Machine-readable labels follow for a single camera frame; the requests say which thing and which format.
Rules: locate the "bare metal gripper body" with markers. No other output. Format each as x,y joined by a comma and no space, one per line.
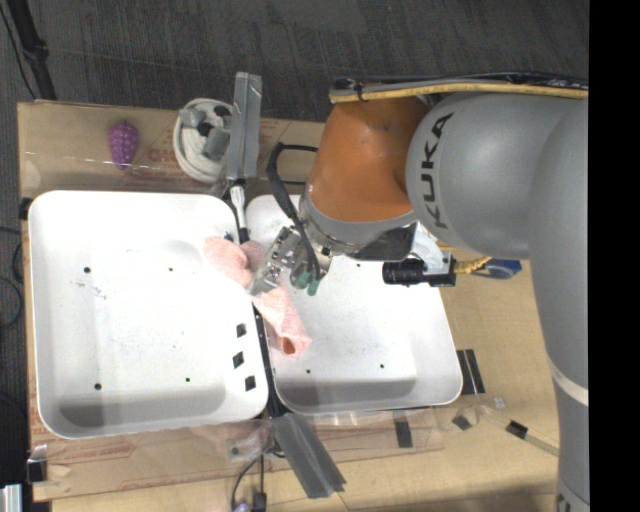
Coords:
288,248

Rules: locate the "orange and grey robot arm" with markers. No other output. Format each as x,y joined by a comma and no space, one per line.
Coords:
480,170

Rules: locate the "white plastic tray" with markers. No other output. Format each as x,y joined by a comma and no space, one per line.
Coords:
360,340
135,320

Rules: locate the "pink cloth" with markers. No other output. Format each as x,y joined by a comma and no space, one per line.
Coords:
280,310

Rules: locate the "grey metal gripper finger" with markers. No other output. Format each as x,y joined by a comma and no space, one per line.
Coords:
264,283

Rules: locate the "brown cardboard board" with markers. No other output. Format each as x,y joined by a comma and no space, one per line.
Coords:
490,340

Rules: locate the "black cylinder on white bracket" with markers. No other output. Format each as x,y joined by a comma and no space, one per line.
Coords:
410,272

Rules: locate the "purple grapes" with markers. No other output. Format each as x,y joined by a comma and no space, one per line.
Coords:
123,142

